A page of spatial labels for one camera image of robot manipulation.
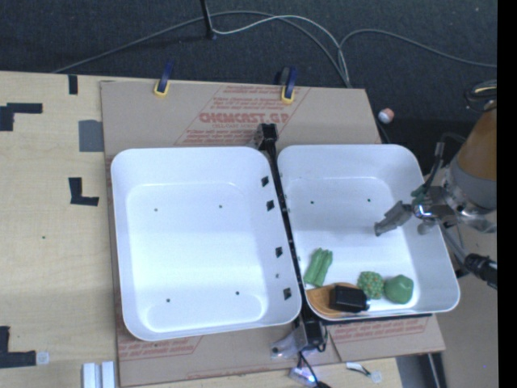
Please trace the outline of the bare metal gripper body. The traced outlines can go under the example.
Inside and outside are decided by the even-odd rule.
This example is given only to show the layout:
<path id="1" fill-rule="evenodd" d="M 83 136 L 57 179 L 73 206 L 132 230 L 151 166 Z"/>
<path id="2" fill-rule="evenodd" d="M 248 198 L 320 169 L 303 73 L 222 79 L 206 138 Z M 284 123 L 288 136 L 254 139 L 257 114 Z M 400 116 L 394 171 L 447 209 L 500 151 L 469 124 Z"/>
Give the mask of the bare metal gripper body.
<path id="1" fill-rule="evenodd" d="M 497 208 L 494 189 L 467 192 L 456 185 L 421 185 L 413 191 L 413 207 L 416 217 L 423 221 L 436 221 L 446 227 L 466 225 L 483 234 L 494 234 L 497 222 L 488 215 Z"/>

